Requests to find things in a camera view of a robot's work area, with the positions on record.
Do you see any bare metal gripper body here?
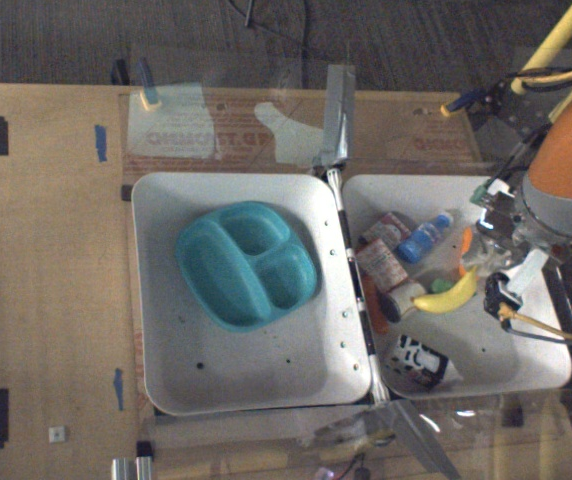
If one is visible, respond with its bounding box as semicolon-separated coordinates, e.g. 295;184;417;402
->
474;181;535;252

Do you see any orange carrot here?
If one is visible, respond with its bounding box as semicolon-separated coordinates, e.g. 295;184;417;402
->
457;226;475;278

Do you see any clear bottle with blue label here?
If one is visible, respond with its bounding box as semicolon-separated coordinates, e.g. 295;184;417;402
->
396;211;455;265

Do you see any yellow banana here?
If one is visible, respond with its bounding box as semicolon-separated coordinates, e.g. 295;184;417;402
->
411;264;480;316

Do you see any red and white packet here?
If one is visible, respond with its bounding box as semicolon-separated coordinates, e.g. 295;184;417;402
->
360;211;413;249

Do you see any white can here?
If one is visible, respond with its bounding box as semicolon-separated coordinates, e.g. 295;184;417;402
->
378;279;428;325

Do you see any red and white carton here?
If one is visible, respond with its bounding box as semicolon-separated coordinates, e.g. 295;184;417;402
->
355;237;411;294

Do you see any white plastic tray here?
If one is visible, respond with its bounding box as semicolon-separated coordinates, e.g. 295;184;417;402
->
340;173;572;401
130;171;374;417

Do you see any black and white carton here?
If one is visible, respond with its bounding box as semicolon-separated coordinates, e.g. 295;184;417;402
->
389;333;451;390

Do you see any blue divided plate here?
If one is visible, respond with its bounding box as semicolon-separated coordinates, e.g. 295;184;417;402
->
174;200;319;334

